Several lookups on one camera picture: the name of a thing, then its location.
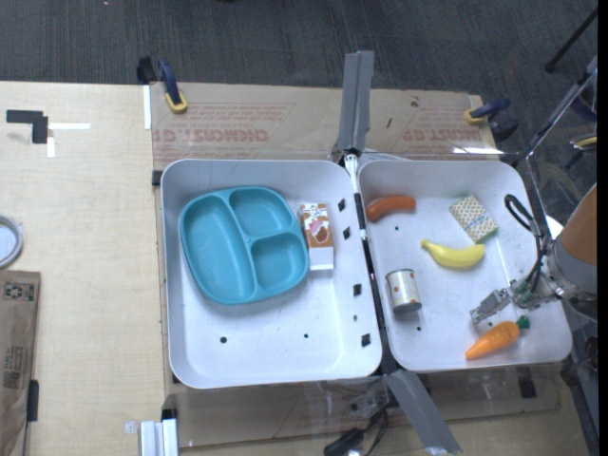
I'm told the white dotted can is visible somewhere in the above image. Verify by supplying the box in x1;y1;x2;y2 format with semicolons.
384;268;424;314

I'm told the white plastic tray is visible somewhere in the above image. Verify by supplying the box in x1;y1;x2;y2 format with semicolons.
160;158;385;390
356;159;574;374

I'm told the brown cardboard board red print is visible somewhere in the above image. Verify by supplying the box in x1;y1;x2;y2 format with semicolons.
149;81;572;448

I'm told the white tape roll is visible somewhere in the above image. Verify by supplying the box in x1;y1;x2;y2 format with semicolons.
0;214;25;271

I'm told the orange carrot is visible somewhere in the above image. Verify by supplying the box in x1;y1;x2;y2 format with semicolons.
464;314;531;362

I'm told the orange sausage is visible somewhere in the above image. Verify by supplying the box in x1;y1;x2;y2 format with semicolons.
364;194;418;223

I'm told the white patterned packet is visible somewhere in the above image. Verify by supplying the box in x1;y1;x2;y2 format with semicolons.
447;194;501;245

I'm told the blue divided plate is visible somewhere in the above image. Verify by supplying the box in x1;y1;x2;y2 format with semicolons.
178;185;311;307

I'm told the orange and white carton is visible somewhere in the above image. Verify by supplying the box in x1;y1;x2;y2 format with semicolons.
296;201;335;272

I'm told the brown paper bag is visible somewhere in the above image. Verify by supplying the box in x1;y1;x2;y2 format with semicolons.
0;269;42;456

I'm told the yellow banana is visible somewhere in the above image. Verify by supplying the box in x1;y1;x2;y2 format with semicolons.
420;237;487;271

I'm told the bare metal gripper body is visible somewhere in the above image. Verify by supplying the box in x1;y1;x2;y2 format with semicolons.
506;278;571;310

